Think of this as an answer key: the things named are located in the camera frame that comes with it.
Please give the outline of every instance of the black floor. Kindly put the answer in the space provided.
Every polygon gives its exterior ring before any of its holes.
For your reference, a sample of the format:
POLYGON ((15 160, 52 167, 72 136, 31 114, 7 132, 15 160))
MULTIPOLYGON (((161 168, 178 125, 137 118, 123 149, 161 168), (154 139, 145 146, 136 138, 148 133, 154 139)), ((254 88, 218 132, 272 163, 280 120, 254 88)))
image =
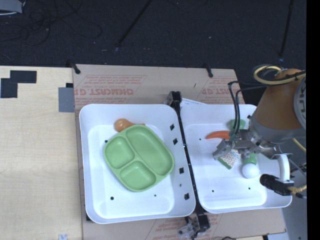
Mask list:
MULTIPOLYGON (((306 69, 307 0, 291 10, 292 0, 152 0, 126 35, 148 1, 27 0, 22 13, 0 16, 0 65, 208 64, 235 69, 239 81, 260 64, 306 69)), ((262 92, 243 93, 245 102, 257 105, 262 92)))

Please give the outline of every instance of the toy carrot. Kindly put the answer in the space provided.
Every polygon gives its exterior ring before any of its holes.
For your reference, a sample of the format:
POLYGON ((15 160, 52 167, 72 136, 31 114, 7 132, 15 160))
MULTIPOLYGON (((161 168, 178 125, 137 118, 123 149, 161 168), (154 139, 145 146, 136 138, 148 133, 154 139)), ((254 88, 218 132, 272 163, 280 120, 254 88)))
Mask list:
POLYGON ((206 139, 213 139, 213 138, 221 138, 221 139, 226 139, 229 140, 229 131, 228 130, 218 130, 209 133, 205 138, 206 139))

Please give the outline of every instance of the white ball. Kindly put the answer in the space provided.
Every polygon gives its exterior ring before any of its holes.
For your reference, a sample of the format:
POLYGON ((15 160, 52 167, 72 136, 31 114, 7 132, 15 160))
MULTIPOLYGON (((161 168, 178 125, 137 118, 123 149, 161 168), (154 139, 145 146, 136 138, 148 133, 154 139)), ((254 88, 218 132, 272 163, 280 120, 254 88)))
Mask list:
POLYGON ((247 179, 252 179, 259 174, 259 169, 254 163, 246 163, 242 167, 242 174, 247 179))

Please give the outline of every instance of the light wood surface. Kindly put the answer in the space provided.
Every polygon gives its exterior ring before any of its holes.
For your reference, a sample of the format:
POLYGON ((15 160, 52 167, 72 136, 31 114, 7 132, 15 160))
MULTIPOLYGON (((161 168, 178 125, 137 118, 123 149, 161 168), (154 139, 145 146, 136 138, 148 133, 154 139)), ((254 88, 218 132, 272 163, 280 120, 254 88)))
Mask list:
MULTIPOLYGON (((1 66, 8 78, 12 67, 1 66)), ((0 98, 0 239, 82 239, 75 114, 59 112, 70 68, 36 70, 18 98, 0 98)))

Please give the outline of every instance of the green plate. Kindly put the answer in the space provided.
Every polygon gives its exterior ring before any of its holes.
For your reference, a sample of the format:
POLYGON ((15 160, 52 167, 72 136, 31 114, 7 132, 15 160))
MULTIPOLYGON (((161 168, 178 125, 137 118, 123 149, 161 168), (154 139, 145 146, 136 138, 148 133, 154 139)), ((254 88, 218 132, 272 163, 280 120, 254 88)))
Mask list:
POLYGON ((134 192, 145 191, 171 173, 175 159, 147 126, 136 124, 104 145, 104 159, 119 181, 134 192))

